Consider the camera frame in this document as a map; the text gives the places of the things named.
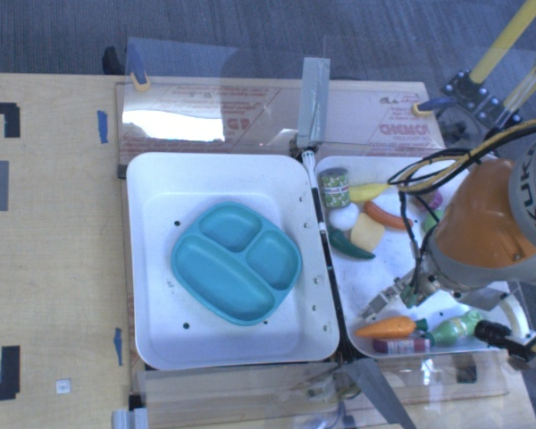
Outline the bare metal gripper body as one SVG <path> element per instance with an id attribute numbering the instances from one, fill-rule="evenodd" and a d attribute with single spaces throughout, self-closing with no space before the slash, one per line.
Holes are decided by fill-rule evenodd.
<path id="1" fill-rule="evenodd" d="M 439 281 L 433 275 L 410 271 L 394 280 L 395 288 L 406 307 L 419 307 L 440 289 Z"/>

